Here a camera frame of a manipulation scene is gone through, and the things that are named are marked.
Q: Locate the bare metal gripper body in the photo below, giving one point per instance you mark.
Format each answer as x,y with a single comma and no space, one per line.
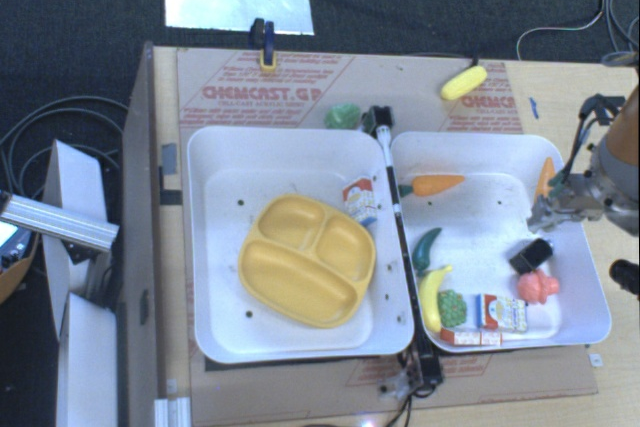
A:
582,202

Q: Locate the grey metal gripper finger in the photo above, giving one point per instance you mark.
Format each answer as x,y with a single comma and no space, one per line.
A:
544,203
539,221

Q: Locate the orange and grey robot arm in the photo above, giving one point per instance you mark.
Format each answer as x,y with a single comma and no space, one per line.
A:
625,150

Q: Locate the plain orange carrot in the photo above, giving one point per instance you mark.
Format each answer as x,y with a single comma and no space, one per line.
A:
546,175

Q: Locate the black box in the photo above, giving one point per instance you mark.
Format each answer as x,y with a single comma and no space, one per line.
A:
531,256

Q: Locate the white plastic tray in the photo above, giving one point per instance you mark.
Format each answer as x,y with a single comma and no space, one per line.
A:
475,225
225,235

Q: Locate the red and white large carton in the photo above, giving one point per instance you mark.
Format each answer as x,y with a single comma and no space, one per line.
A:
502,313

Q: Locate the orange carrot with green top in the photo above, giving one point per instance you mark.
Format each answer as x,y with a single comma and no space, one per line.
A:
435,185

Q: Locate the dark green pepper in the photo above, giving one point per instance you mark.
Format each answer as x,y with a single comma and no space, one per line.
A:
424,251

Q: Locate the green grapes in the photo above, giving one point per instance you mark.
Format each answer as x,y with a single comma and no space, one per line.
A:
452,309

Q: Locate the yellow banana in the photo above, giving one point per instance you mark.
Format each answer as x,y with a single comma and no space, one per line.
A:
429,297

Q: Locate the red and white flat packet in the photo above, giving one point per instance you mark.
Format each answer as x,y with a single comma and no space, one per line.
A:
470,338

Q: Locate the thin black and white rod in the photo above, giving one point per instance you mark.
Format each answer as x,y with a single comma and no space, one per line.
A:
398,210

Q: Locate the yellow corn cob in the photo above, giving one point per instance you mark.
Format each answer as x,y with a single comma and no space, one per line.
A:
464,82

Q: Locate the brown cardboard board red print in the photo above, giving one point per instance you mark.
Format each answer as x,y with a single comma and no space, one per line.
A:
410,85

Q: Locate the red and white small carton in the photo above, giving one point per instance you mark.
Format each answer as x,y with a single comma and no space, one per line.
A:
361,202

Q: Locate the green broccoli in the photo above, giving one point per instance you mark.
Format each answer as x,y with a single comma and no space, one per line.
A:
342,116

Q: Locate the yellow divided plate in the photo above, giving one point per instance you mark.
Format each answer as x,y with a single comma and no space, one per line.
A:
305,265

